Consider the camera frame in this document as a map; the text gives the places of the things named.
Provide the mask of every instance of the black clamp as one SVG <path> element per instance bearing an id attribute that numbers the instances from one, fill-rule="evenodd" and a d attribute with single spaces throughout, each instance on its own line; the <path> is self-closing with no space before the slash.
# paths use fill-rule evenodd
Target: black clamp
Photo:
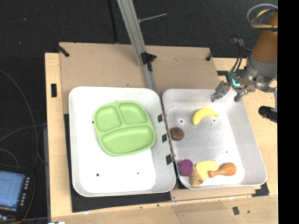
<path id="1" fill-rule="evenodd" d="M 148 70 L 149 71 L 153 71 L 153 68 L 151 67 L 151 63 L 157 58 L 157 56 L 143 52 L 141 53 L 141 59 L 143 64 L 147 64 L 148 65 Z"/>

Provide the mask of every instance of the green plate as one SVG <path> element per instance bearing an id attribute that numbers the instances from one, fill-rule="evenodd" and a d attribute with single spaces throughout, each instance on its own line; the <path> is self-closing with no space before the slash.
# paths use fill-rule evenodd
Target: green plate
<path id="1" fill-rule="evenodd" d="M 135 101 L 100 106 L 93 115 L 93 122 L 101 146 L 112 156 L 136 154 L 156 142 L 148 113 Z"/>

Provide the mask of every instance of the device screen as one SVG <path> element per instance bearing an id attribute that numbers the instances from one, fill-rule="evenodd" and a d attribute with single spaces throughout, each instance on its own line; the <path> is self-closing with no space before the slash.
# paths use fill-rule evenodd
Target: device screen
<path id="1" fill-rule="evenodd" d="M 17 211 L 25 175 L 0 170 L 0 209 Z"/>

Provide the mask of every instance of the toy banana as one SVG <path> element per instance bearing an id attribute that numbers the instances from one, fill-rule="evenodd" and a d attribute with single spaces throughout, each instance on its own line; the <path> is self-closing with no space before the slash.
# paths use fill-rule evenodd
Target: toy banana
<path id="1" fill-rule="evenodd" d="M 200 121 L 208 115 L 219 116 L 219 113 L 215 112 L 212 108 L 203 108 L 196 111 L 195 115 L 193 116 L 193 124 L 198 125 Z"/>

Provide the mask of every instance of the purple ball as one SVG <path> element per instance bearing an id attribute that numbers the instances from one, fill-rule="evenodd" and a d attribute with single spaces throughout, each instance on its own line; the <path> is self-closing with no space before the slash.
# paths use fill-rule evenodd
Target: purple ball
<path id="1" fill-rule="evenodd" d="M 189 159 L 184 159 L 178 163 L 178 171 L 183 176 L 189 176 L 193 172 L 193 163 Z"/>

